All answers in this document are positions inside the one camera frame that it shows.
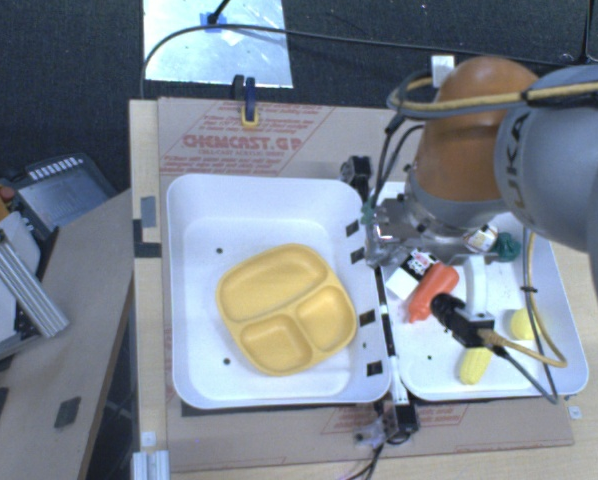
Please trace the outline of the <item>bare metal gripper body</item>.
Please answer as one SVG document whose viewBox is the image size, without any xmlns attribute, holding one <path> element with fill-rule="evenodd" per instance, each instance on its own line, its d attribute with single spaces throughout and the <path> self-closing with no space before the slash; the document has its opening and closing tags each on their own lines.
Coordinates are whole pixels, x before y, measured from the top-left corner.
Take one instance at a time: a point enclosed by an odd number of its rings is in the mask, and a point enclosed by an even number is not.
<svg viewBox="0 0 598 480">
<path fill-rule="evenodd" d="M 373 229 L 381 248 L 385 244 L 404 244 L 407 255 L 419 249 L 439 260 L 449 261 L 458 254 L 469 252 L 463 229 L 434 220 L 413 197 L 385 198 L 375 209 Z"/>
</svg>

